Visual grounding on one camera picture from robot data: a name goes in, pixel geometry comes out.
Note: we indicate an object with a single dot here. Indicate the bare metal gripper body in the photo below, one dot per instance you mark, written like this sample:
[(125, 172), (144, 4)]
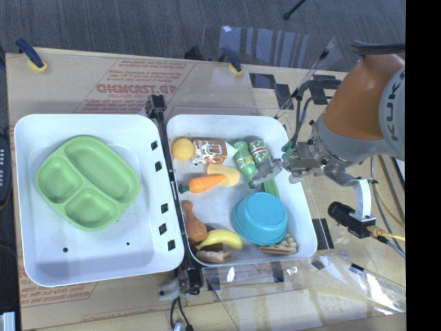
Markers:
[(305, 162)]

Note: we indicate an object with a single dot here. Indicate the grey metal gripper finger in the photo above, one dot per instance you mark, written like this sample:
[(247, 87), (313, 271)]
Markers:
[(263, 176), (275, 164)]

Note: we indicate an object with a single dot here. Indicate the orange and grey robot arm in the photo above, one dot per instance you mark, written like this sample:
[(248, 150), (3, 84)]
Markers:
[(358, 98)]

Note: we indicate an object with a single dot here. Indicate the green rectangular block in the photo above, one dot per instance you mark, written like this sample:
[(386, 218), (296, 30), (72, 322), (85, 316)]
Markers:
[(272, 187)]

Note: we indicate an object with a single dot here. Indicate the green and red can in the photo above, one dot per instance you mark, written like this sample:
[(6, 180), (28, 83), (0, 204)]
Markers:
[(259, 151)]

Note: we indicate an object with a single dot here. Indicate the green plastic bottle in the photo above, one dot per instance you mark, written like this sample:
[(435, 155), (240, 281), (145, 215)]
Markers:
[(245, 162)]

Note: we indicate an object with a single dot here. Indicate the yellow cheese slice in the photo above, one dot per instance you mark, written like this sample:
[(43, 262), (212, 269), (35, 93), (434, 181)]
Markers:
[(231, 176)]

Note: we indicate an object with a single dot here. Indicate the blue bowl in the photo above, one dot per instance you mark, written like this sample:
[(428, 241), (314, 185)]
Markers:
[(260, 219)]

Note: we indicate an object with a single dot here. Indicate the orange and white carton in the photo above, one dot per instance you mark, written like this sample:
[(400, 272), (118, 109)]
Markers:
[(210, 152)]

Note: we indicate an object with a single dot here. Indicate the orange carrot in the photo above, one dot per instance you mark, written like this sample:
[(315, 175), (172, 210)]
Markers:
[(205, 183)]

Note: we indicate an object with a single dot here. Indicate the white plastic tray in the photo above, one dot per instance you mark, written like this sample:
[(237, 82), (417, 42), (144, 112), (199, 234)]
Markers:
[(103, 253), (213, 212)]

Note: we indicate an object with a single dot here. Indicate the yellow banana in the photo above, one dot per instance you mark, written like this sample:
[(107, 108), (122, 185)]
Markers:
[(224, 238)]

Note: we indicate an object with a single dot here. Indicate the tan toy sandwich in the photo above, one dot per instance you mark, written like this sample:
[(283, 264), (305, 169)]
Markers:
[(280, 248)]

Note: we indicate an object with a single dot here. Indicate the yellow orange ball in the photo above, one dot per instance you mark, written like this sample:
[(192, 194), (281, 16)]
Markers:
[(182, 149)]

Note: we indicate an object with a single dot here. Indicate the brown chicken drumstick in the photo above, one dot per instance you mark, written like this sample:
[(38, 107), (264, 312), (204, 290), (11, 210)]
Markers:
[(194, 228)]

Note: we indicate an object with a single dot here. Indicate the dark brown toy food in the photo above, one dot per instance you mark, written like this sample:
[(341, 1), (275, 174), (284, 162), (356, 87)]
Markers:
[(215, 247)]

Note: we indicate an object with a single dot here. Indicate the beige bread roll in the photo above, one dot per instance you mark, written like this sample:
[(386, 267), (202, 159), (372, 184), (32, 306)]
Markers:
[(213, 256)]

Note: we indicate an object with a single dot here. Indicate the green divided plate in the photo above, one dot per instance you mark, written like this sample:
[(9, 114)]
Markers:
[(89, 181)]

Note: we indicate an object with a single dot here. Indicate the brown cardboard board red print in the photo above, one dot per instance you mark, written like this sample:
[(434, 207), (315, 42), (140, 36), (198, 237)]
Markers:
[(86, 81)]

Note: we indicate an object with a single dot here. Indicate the black cylinder on white bracket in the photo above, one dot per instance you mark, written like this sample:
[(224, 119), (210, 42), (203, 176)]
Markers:
[(355, 219)]

